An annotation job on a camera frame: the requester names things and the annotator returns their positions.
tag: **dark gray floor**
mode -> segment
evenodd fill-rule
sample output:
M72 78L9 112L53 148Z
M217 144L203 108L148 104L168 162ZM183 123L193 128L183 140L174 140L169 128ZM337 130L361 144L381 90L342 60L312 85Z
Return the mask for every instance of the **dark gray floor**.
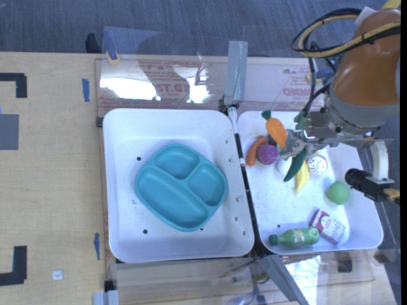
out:
M197 36L245 39L250 55L302 57L289 43L304 26L338 8L380 9L386 0L0 0L0 50L85 53L86 36L100 43L104 26ZM321 46L350 39L352 22L327 25ZM380 136L389 146L390 177L400 186L399 119ZM393 204L378 209L385 226L382 250L396 250L387 271L401 303L400 212Z

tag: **toy bottle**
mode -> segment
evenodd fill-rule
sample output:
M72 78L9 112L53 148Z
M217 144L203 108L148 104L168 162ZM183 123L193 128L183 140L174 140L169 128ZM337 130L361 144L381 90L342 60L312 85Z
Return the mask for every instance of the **toy bottle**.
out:
M281 235L270 235L268 242L271 246L287 245L289 247L299 247L302 245L311 245L319 241L319 231L315 227L288 229Z

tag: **light wood surface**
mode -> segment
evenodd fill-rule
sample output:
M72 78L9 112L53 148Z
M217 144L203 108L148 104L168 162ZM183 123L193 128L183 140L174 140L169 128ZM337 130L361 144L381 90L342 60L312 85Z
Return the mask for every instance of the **light wood surface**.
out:
M1 112L20 115L19 149L0 151L0 273L11 271L14 246L28 248L28 277L22 285L0 287L0 304L91 304L92 293L104 289L100 128L95 125L99 57L0 53L0 72L24 72L28 84L28 98L17 99L15 84L0 82ZM83 78L89 80L89 102L83 98ZM93 245L95 233L100 260ZM309 285L314 295L310 303L395 304L384 267L369 265L372 279ZM56 269L64 270L64 279L53 280ZM275 285L260 288L269 304L284 301Z

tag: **toy sausage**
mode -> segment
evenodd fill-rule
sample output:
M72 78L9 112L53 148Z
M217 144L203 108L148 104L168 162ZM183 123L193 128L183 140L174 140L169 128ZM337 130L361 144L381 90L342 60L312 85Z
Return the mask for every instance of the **toy sausage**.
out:
M246 155L246 165L247 166L253 166L256 163L256 156L257 156L257 151L260 148L261 145L264 145L267 143L267 138L264 136L258 137L250 146L249 150L247 151Z

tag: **teal divided plate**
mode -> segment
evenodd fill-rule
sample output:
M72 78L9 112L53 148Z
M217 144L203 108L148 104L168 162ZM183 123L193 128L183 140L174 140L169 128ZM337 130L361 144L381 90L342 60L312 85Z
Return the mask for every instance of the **teal divided plate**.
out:
M185 145L169 144L139 170L134 188L162 221L180 231L195 231L220 207L228 184L207 158Z

